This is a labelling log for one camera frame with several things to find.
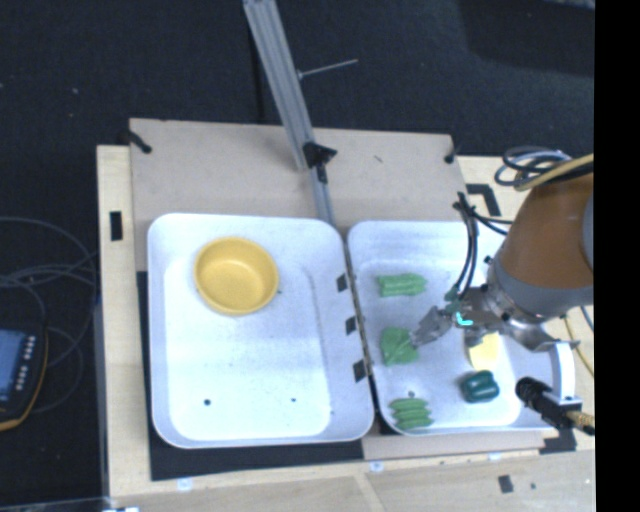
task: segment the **white tray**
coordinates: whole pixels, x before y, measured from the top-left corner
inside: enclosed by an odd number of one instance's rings
[[[263,309],[212,310],[192,278],[207,242],[240,236],[274,258]],[[350,441],[373,422],[344,245],[314,219],[168,214],[148,232],[152,417],[180,448]]]
[[[474,286],[484,283],[487,265],[483,259],[493,257],[502,240],[501,235],[481,228]],[[413,331],[432,306],[446,304],[444,295],[458,278],[467,251],[467,232],[462,222],[362,222],[349,232],[348,246],[380,412],[392,428],[396,429],[389,404],[410,396],[429,402],[434,422],[426,428],[401,432],[407,435],[551,428],[539,414],[523,407],[515,386],[524,376],[547,383],[557,379],[555,349],[532,353],[513,339],[501,337],[493,371],[501,392],[487,403],[467,403],[460,391],[461,379],[475,371],[466,355],[461,329],[452,327],[442,338],[419,347],[415,362],[384,364],[380,349],[384,328]],[[376,276],[405,272],[425,277],[425,292],[381,298]],[[558,350],[569,349],[560,346]],[[574,368],[561,370],[573,372]]]

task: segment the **teal light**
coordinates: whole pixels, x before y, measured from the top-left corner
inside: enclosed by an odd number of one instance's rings
[[[462,318],[462,315],[460,314],[460,311],[456,311],[456,322],[458,322],[458,325],[473,325],[473,320],[465,320],[464,318]]]

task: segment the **black bracket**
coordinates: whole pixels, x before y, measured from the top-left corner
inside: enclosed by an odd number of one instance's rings
[[[318,180],[325,185],[328,183],[326,164],[338,153],[335,149],[327,148],[316,144],[315,142],[307,142],[302,146],[304,158],[307,161],[309,169],[315,167],[318,173]]]

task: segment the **yellow bowl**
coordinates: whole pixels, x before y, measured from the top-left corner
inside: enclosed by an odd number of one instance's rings
[[[213,309],[244,315],[266,306],[278,291],[278,267],[251,240],[225,237],[200,249],[193,269],[200,296]]]

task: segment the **device screen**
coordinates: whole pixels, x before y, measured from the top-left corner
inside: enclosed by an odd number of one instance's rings
[[[9,400],[25,333],[0,329],[0,401]]]

